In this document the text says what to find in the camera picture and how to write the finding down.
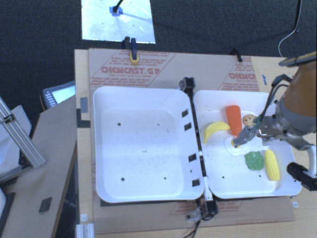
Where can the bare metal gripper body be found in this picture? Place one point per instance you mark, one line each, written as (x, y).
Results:
(277, 130)

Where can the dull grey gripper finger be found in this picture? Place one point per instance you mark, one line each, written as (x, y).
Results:
(249, 132)
(239, 139)

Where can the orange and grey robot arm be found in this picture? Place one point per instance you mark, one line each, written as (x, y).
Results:
(301, 90)

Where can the brown chocolate chip biscuit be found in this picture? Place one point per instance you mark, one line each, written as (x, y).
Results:
(248, 120)

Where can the white fried egg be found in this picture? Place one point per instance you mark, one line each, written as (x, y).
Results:
(237, 152)

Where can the orange carrot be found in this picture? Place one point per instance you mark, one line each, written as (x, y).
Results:
(234, 119)

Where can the green lettuce leaf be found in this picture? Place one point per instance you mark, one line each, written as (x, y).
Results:
(254, 160)

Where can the yellow banana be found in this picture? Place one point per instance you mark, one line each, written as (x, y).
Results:
(214, 129)

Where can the yellow corn cob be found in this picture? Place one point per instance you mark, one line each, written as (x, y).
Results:
(272, 165)

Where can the thin black and white rod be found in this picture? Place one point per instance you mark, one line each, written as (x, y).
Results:
(198, 137)

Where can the white plastic tray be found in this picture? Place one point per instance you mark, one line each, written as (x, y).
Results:
(143, 152)
(235, 182)

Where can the brown cardboard board red print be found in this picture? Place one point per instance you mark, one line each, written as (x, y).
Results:
(158, 66)

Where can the black cylinder on white bracket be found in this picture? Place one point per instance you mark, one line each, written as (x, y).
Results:
(301, 173)

